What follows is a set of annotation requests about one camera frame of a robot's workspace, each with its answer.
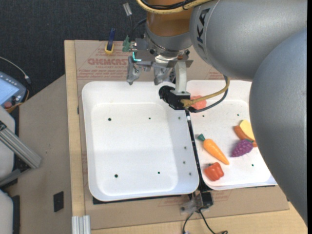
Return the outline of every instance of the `wooden table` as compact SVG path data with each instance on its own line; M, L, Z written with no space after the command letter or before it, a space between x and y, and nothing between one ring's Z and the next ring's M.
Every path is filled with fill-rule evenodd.
M75 42L67 40L65 47L65 70L67 89L67 110L69 130L69 152L71 173L71 196L73 216L86 214L82 176L82 160L80 146L80 129L78 118L77 76L75 61ZM287 211L245 214L207 219L216 233L228 230L230 234L261 233L307 233L307 227L297 211L290 203ZM183 222L167 222L132 227L93 230L92 234L180 234ZM190 220L187 230L191 234L209 233L203 220Z

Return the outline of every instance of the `dark wall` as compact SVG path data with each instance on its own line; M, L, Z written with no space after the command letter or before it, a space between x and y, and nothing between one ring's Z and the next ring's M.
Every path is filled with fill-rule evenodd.
M127 0L134 24L146 17L135 0ZM0 0L0 56L22 68L37 93L65 73L64 40L124 40L130 30L121 0ZM137 28L134 37L144 32ZM23 75L0 59L0 71Z

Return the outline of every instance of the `red bell pepper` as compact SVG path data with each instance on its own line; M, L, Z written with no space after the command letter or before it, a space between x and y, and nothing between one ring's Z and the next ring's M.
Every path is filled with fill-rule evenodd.
M224 172L221 168L220 163L215 162L212 165L208 166L204 170L204 174L210 179L211 181L216 181L224 176Z

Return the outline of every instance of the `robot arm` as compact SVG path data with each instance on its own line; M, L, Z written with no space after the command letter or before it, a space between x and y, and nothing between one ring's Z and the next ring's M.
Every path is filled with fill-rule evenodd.
M128 82L152 67L159 84L173 69L177 87L160 95L185 109L191 45L223 75L253 81L250 118L259 150L307 224L307 0L137 2L148 16L145 38L132 48Z

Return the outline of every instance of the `empty white tray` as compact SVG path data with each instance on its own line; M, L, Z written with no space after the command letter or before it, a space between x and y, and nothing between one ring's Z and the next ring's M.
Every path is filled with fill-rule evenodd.
M82 89L88 179L101 201L182 195L199 184L184 111L158 95L162 83L93 81Z
M222 80L191 80L187 91L192 96L205 96L221 90L225 86ZM258 148L253 148L241 157L230 157L231 151L239 141L233 127L249 118L249 92L251 82L232 80L227 97L219 105L202 113L192 113L191 121L195 135L195 144L201 170L209 163L218 161L203 149L199 134L211 138L219 146L230 164L221 164L224 176L217 181L210 181L202 172L204 182L214 190L225 190L242 187L276 185ZM223 94L207 100L207 106L218 101Z

